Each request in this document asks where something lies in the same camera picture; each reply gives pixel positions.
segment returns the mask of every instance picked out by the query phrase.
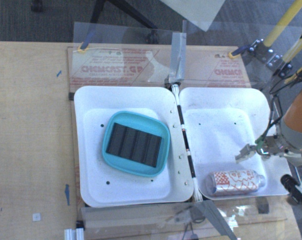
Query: blue mark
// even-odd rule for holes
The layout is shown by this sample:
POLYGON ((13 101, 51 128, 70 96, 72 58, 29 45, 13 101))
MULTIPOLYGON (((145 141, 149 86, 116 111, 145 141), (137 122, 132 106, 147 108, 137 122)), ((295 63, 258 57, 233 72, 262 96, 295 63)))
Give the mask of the blue mark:
POLYGON ((67 200, 67 205, 70 205, 70 190, 69 190, 69 185, 65 184, 65 190, 64 190, 66 200, 67 200))

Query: white tray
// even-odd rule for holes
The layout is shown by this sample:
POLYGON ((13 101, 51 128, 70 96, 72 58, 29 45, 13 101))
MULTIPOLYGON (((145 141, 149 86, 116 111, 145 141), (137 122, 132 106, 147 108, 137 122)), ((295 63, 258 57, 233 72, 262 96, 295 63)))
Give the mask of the white tray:
MULTIPOLYGON (((287 160, 258 154, 239 164, 235 156, 267 128, 270 108, 266 97, 252 88, 189 87, 181 90, 180 103, 200 192, 212 199, 286 195, 281 177, 290 173, 287 160), (266 177, 266 186, 246 195, 211 196, 205 186, 210 172, 253 169, 266 177)), ((271 128, 269 135, 275 133, 271 128)))
POLYGON ((85 86, 74 96, 79 148, 80 191, 91 207, 183 202, 193 194, 174 95, 160 87, 85 86), (105 128, 118 111, 140 113, 163 122, 170 131, 164 170, 149 178, 106 164, 101 149, 105 128))

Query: plastic bottle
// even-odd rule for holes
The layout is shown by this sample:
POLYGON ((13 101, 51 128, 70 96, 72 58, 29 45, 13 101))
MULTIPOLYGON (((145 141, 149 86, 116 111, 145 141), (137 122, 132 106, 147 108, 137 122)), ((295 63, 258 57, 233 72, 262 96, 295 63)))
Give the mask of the plastic bottle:
POLYGON ((207 191, 212 196, 243 195, 266 185, 266 179, 251 169, 215 171, 205 179, 207 191))

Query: teal plastic tray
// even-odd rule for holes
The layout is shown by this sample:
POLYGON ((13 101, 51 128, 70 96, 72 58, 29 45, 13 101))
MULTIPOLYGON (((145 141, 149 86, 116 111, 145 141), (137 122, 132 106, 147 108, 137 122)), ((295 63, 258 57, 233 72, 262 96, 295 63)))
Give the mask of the teal plastic tray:
POLYGON ((167 126, 161 121, 135 112, 119 111, 111 117, 105 129, 105 135, 102 144, 102 156, 105 162, 111 167, 134 175, 154 177, 160 174, 164 169, 169 153, 169 148, 170 132, 167 126), (107 147, 115 123, 162 138, 155 167, 107 152, 107 147))

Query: table top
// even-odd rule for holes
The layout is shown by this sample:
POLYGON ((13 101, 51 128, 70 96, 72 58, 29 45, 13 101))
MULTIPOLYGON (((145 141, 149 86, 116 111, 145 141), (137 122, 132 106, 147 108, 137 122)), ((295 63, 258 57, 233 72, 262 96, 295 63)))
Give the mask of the table top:
MULTIPOLYGON (((68 99, 67 48, 71 46, 0 42, 0 240, 63 239, 65 229, 76 227, 68 99)), ((255 216, 249 223, 243 218, 234 233, 241 239, 301 239, 286 196, 268 200, 275 213, 255 216)), ((216 206, 236 207, 237 201, 218 201, 216 206)))

